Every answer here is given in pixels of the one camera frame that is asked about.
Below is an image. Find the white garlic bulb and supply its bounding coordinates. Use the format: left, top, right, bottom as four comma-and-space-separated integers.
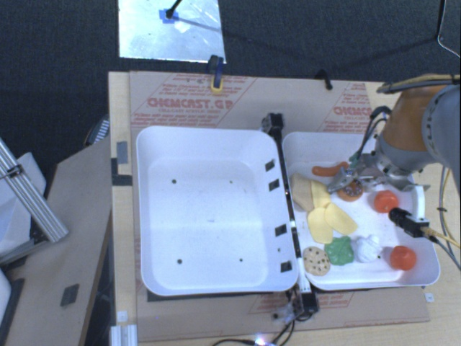
354, 234, 382, 264

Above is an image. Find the brown doughnut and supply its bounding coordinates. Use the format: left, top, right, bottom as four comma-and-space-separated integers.
336, 179, 365, 203

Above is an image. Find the orange tomato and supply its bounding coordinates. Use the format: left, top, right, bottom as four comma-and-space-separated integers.
389, 245, 418, 271
372, 190, 400, 214

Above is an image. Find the white plastic tray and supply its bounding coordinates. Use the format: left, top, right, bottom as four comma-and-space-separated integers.
135, 125, 300, 297
281, 131, 442, 291

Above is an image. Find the black block with thin wires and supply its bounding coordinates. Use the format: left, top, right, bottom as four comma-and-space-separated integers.
261, 112, 286, 135
272, 289, 321, 324

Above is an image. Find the black cylinder on white bracket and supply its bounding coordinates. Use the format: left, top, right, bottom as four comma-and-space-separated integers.
388, 183, 431, 239

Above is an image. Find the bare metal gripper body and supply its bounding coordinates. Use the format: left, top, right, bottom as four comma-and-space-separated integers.
349, 152, 416, 191

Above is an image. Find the green lettuce leaf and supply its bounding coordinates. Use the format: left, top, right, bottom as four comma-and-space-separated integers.
323, 235, 355, 267

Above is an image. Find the tan bread slice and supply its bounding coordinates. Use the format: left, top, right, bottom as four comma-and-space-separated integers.
290, 172, 315, 213

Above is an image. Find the orange sausage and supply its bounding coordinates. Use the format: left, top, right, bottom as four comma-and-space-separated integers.
311, 161, 350, 177

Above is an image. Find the chocolate chip biscuit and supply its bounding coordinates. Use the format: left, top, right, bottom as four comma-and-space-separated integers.
302, 246, 331, 277

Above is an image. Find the brown cardboard board red print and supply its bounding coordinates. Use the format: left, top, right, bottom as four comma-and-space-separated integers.
128, 71, 431, 342

